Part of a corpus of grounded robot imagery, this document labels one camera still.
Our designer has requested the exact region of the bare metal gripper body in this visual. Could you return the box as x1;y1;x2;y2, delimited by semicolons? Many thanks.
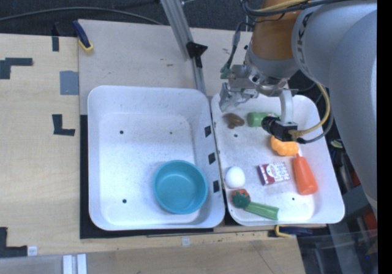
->
227;64;289;97

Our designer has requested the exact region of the brown toy food piece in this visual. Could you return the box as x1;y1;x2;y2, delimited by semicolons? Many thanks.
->
223;112;246;130

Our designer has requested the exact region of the green toy vegetable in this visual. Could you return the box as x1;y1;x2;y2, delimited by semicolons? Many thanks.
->
246;111;281;128

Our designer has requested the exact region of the white plastic tray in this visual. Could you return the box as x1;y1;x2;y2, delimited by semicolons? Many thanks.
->
210;91;346;227
87;85;226;232

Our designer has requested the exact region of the yellow orange toy pumpkin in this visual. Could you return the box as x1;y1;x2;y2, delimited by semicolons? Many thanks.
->
270;135;300;157

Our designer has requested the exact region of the white egg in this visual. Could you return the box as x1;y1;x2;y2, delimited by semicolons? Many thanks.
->
225;166;246;189

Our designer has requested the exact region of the red and white carton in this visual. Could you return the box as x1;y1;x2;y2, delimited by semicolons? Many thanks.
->
257;161;292;186

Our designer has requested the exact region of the blue bowl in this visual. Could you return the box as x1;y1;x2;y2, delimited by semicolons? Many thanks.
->
152;159;209;215

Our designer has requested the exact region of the red tomato with green top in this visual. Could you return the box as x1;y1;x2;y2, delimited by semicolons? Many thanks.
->
231;188;252;209

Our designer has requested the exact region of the orange bottle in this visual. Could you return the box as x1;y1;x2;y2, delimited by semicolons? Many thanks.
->
292;153;319;196

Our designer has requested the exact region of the pale wood board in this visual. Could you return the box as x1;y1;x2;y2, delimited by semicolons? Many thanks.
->
78;18;328;240

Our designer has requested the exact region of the green celery stick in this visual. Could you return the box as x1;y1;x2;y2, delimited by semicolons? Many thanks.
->
244;200;280;221

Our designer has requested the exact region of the black cylinder on white bracket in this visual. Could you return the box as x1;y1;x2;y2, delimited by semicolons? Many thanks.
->
261;89;300;142

